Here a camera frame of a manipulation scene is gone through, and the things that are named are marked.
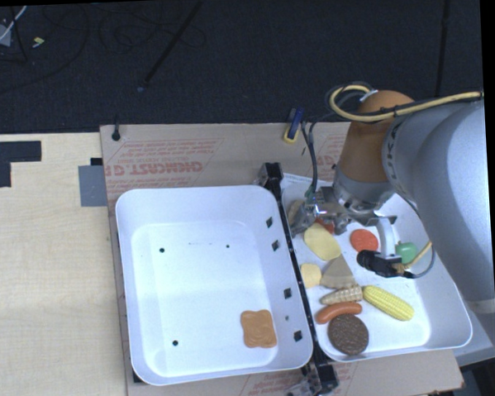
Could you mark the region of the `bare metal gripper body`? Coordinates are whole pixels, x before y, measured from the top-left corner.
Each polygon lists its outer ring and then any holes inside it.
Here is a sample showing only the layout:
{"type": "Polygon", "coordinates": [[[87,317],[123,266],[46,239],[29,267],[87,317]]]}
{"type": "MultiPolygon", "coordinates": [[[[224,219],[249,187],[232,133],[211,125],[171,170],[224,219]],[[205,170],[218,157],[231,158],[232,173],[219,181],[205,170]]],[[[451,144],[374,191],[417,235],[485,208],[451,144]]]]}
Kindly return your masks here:
{"type": "Polygon", "coordinates": [[[311,195],[308,198],[308,208],[324,222],[333,223],[333,217],[345,214],[350,218],[349,225],[359,223],[364,227],[371,227],[380,218],[376,213],[375,204],[352,196],[344,189],[337,190],[331,186],[321,187],[311,195]]]}

